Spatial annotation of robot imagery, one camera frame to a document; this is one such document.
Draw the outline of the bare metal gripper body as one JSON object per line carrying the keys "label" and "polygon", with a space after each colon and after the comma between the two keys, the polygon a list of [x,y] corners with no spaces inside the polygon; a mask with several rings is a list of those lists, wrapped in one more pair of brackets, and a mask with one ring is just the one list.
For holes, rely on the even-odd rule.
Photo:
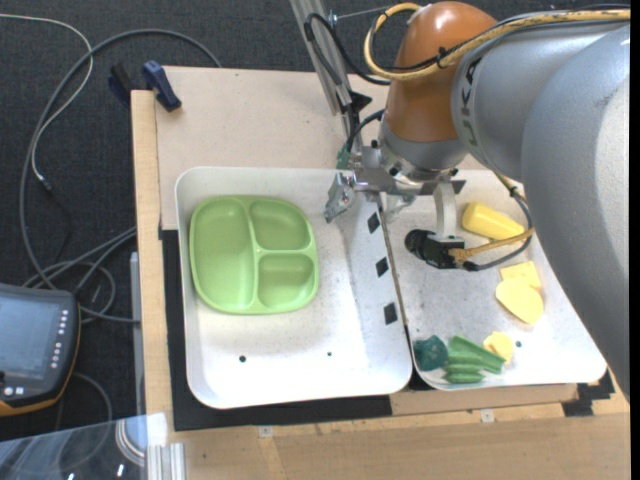
{"label": "bare metal gripper body", "polygon": [[457,175],[466,153],[457,142],[378,142],[365,146],[354,165],[358,190],[382,192],[390,196],[431,196],[442,184],[451,184],[459,194],[466,180]]}

